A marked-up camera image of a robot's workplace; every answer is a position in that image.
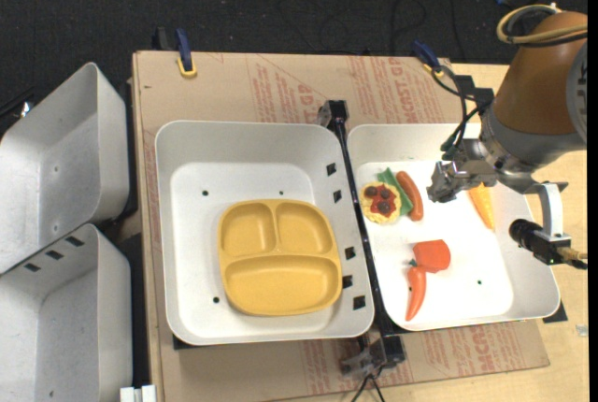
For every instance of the orange toy pepper piece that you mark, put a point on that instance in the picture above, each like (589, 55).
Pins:
(432, 254)

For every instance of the black cylinder on white bracket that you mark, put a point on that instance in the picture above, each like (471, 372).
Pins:
(544, 241)

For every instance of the yellow-orange toy carrot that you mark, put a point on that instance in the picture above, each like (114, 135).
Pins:
(485, 204)

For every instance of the thin black rod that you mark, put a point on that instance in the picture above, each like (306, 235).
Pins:
(357, 208)

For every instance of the yellow divided plate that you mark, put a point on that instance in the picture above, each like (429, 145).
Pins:
(280, 257)

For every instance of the red-brown toy sausage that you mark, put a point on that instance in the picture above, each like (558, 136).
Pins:
(412, 196)

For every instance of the green toy lettuce leaf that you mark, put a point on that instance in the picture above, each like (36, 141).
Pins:
(405, 203)

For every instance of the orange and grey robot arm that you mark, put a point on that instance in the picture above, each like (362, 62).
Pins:
(532, 87)

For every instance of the yellow toy spaghetti with meatballs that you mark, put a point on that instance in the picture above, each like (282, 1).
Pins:
(379, 204)

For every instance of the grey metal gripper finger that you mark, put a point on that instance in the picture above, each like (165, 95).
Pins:
(437, 182)
(452, 192)

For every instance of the white plastic tray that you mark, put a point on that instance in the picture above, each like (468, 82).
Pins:
(56, 166)
(472, 283)
(61, 325)
(196, 222)

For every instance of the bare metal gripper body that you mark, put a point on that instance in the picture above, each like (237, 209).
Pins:
(474, 166)

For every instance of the orange toy carrot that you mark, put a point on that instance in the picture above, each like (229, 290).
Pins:
(416, 290)

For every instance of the brown cardboard board, red print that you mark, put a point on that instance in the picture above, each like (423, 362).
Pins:
(243, 87)

